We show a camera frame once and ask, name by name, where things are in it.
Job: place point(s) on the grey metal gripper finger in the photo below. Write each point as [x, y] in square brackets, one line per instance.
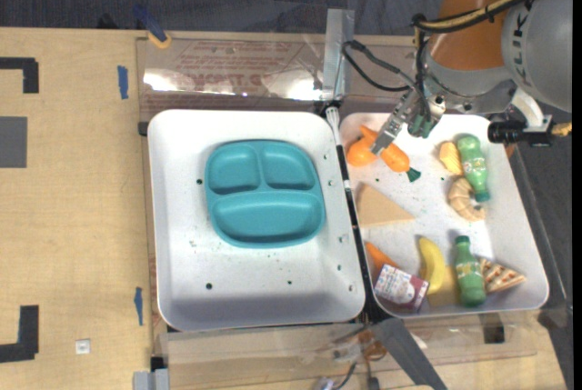
[386, 137]

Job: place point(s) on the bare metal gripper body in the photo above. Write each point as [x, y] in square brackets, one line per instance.
[459, 103]

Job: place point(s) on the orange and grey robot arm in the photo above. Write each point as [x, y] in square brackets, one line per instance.
[482, 15]

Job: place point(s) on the orange carrot with green top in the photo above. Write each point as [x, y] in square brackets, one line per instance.
[396, 158]

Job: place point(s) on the orange toy fruit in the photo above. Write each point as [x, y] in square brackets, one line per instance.
[359, 155]

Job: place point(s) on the yellow ridged crisp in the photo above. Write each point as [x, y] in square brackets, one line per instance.
[450, 158]

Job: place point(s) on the green plastic bottle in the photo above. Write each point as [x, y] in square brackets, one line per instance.
[474, 165]
[469, 279]

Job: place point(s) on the tan triangular bread slice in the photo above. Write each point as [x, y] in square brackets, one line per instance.
[377, 208]

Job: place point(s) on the white plastic tray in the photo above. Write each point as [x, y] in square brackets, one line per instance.
[182, 197]
[436, 220]

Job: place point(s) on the tan croissant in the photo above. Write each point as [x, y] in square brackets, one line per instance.
[461, 199]

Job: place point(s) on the small orange carrot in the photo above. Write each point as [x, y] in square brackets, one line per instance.
[377, 256]

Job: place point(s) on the yellow banana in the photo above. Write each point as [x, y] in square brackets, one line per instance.
[434, 265]

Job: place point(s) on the teal divided plate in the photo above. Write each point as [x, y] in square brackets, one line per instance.
[263, 206]

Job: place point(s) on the white and maroon carton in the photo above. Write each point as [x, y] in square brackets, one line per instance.
[400, 288]

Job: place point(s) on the pizza slice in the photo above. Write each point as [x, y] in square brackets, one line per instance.
[500, 276]

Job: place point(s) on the brown cardboard board red print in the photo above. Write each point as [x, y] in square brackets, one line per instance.
[218, 61]

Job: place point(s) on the black cylinder on white bracket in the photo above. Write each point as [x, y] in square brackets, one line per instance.
[507, 133]

